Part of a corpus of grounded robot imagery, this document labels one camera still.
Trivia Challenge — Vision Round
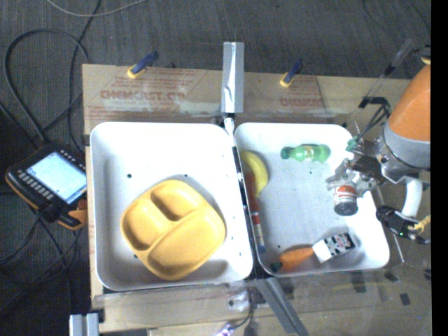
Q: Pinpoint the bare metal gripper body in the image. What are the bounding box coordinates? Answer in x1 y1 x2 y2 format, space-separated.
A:
345 136 421 193

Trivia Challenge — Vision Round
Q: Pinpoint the yellow banana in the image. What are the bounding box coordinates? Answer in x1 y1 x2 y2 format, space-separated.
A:
240 150 270 199

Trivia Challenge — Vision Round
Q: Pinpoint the orange carrot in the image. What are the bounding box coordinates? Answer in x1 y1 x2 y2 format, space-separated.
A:
269 246 316 273

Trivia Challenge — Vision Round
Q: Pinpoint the black cylinder on white bracket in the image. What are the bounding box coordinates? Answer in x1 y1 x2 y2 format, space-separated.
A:
375 178 425 242

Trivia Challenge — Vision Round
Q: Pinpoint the green plastic bottle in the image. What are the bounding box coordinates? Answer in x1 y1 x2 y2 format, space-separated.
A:
279 143 332 164

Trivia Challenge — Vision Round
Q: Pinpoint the small red and white can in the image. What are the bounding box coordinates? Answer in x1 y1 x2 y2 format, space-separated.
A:
332 183 360 217

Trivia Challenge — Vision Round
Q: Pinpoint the black and white carton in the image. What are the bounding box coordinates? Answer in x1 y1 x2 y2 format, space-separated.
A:
311 232 359 264

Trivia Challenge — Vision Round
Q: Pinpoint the white plastic tray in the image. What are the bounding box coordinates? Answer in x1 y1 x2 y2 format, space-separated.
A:
89 120 254 293
233 122 391 279

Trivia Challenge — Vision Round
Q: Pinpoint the yellow divided plate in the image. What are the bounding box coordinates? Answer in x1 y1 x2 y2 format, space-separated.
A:
119 178 228 282

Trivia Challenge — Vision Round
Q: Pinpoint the brown cardboard board red print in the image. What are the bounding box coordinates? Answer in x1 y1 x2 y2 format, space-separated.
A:
81 63 414 333

